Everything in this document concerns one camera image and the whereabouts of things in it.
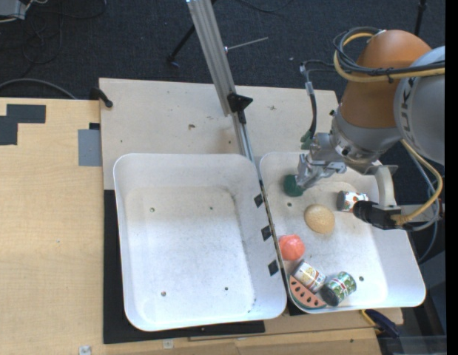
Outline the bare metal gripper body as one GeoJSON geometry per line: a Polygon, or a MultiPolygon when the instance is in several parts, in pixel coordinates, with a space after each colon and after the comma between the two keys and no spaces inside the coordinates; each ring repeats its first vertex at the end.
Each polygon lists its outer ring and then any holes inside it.
{"type": "Polygon", "coordinates": [[[342,135],[317,133],[309,146],[308,162],[323,171],[366,170],[366,154],[342,135]]]}

